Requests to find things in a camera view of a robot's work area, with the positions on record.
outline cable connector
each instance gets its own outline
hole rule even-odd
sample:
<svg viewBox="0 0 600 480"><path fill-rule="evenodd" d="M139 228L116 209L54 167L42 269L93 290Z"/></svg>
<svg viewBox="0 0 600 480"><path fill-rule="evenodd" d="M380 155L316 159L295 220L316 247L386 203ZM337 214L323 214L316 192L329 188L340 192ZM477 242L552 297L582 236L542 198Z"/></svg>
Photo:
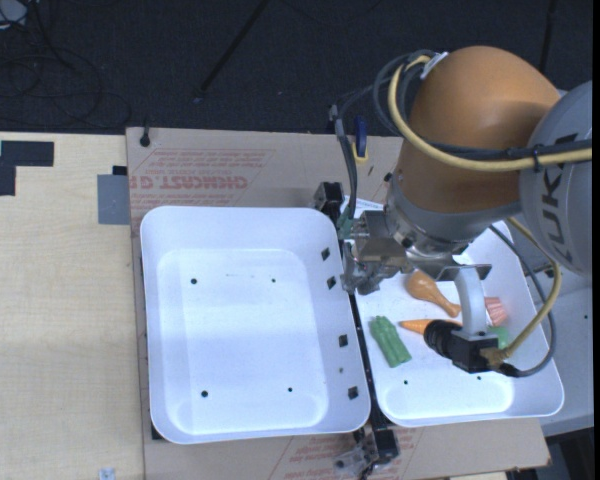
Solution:
<svg viewBox="0 0 600 480"><path fill-rule="evenodd" d="M449 55L449 52L436 53L433 57L431 57L431 60L424 65L424 68L422 68L422 73L420 73L420 80L424 80L429 74L429 71L431 71L435 67L435 65L442 59L444 59L447 55Z"/></svg>

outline cardboard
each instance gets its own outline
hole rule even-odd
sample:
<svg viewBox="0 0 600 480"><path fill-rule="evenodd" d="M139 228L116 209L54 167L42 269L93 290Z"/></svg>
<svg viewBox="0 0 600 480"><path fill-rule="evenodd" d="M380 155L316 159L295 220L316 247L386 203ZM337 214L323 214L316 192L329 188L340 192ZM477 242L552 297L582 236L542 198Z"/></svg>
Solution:
<svg viewBox="0 0 600 480"><path fill-rule="evenodd" d="M138 355L147 480L335 480L333 459L349 450L350 434L295 436L182 446L152 436L146 322L138 229L161 205L307 207L323 181L349 192L342 151L331 135L152 128L127 130L130 216ZM402 139L369 137L358 165L358 197L381 203ZM545 466L550 461L536 419L417 429L395 428L400 456L374 473L380 480L417 480Z"/></svg>

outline green toy vegetable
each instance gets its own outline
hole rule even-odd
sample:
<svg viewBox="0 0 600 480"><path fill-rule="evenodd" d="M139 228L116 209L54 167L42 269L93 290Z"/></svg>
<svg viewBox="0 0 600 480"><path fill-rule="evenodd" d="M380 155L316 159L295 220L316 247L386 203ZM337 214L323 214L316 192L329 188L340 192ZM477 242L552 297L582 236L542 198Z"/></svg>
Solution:
<svg viewBox="0 0 600 480"><path fill-rule="evenodd" d="M411 359L411 354L398 336L395 325L386 316L376 316L369 322L369 329L391 368Z"/></svg>

